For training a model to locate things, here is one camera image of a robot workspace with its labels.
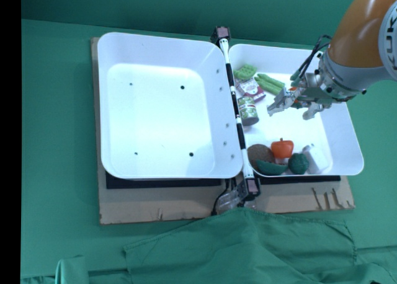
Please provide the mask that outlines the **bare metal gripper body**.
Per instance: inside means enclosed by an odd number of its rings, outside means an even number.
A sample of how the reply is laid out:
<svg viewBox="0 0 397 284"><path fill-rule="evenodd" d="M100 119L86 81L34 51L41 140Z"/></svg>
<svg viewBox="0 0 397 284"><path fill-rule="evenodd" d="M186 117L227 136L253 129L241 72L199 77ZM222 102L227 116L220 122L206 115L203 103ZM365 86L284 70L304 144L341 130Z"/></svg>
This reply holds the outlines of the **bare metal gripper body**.
<svg viewBox="0 0 397 284"><path fill-rule="evenodd" d="M348 85L346 73L352 68L335 64L331 60L319 60L313 72L307 72L308 64L303 64L293 75L293 86L300 89L297 100L322 105L347 102L359 94L367 92L366 87Z"/></svg>

